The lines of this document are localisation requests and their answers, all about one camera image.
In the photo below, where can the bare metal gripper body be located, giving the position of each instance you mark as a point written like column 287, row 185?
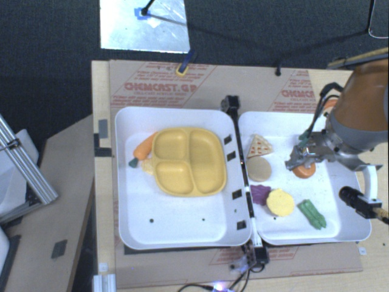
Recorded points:
column 325, row 146

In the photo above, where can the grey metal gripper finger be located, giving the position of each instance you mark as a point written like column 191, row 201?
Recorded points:
column 292, row 163
column 310, row 160

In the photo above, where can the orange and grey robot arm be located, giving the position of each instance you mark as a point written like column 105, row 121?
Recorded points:
column 361, row 102

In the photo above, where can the orange round slice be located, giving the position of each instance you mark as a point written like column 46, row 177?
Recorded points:
column 304, row 172

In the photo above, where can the tan round biscuit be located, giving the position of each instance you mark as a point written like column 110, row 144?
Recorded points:
column 259, row 169

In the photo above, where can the white plastic tray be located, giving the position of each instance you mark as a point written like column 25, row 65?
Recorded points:
column 328, row 193
column 182, row 217

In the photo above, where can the pizza slice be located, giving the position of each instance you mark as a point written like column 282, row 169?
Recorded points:
column 257, row 148

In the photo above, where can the yellow round corn slice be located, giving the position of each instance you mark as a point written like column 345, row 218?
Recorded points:
column 280, row 202

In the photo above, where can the purple grapes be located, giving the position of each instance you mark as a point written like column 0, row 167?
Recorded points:
column 258, row 193

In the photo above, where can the thin black and white rod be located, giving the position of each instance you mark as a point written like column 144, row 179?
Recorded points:
column 244, row 178

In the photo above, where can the green asparagus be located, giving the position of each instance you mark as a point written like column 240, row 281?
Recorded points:
column 312, row 214

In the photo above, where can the yellow divided plate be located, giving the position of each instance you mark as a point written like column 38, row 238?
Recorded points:
column 190, row 163

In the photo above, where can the brown cardboard board red print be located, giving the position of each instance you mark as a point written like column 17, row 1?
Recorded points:
column 197, row 87

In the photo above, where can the pale yellow crinkled chip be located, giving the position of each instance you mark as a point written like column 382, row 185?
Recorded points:
column 148, row 166

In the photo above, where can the orange carrot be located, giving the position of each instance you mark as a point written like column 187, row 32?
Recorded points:
column 144, row 149

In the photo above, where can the black cylinder on white bracket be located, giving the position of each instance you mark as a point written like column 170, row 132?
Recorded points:
column 355, row 199

